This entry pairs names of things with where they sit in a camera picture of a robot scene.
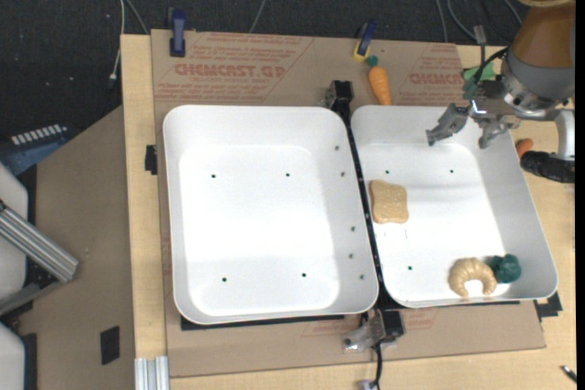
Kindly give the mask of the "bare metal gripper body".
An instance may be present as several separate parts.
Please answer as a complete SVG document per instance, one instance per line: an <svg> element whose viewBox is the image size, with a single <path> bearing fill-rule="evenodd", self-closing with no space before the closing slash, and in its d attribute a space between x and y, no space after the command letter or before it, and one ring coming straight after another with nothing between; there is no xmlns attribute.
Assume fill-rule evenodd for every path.
<svg viewBox="0 0 585 390"><path fill-rule="evenodd" d="M537 95L518 79L474 79L466 82L466 99L469 116L477 122L520 120L553 120L561 105L561 99Z"/></svg>

